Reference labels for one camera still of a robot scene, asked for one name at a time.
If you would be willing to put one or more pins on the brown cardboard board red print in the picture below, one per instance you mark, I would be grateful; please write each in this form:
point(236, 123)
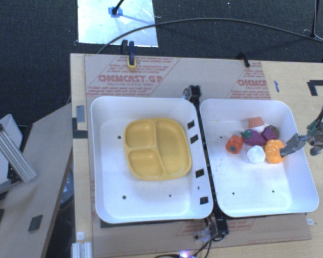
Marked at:
point(212, 74)

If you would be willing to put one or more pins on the purple toy grapes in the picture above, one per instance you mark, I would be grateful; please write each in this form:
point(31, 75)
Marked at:
point(254, 139)

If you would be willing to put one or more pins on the orange toy pepper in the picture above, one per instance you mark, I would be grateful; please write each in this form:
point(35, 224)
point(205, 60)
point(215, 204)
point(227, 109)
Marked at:
point(234, 143)

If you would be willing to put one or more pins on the yellow divided plate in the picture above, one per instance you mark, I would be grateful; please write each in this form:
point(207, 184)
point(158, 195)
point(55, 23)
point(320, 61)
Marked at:
point(161, 144)

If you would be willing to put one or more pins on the thin black rod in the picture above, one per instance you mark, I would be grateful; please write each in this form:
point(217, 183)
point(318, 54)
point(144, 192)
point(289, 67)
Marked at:
point(207, 160)

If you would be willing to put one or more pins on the white toy garlic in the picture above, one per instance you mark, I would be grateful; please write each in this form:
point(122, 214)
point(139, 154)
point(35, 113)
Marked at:
point(255, 155)

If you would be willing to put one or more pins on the orange toy pumpkin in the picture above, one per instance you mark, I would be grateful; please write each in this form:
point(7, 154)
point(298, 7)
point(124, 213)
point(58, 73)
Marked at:
point(273, 152)

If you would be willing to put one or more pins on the white plastic tray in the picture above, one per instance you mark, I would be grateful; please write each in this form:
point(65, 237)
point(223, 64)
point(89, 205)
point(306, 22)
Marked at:
point(258, 187)
point(150, 197)

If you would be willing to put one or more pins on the orange and white toy cupcake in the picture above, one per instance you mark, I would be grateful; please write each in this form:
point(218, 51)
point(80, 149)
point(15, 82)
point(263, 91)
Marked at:
point(255, 122)

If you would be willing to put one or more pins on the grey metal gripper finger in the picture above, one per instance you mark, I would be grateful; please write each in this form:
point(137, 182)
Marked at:
point(292, 145)

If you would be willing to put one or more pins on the purple and brown toy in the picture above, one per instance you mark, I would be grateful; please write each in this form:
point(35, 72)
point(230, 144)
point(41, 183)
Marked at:
point(270, 132)

